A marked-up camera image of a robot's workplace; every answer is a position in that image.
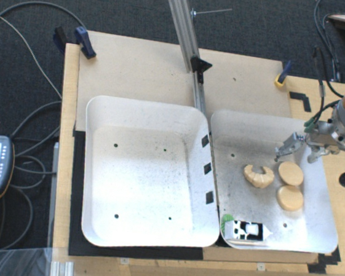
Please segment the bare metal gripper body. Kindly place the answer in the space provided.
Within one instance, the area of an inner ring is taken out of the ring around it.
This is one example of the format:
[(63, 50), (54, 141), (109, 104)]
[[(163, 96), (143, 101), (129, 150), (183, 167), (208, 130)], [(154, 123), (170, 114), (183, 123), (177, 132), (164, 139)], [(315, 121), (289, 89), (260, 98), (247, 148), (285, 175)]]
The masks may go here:
[(324, 148), (331, 153), (345, 151), (345, 127), (341, 124), (317, 121), (306, 127), (305, 142), (313, 148)]

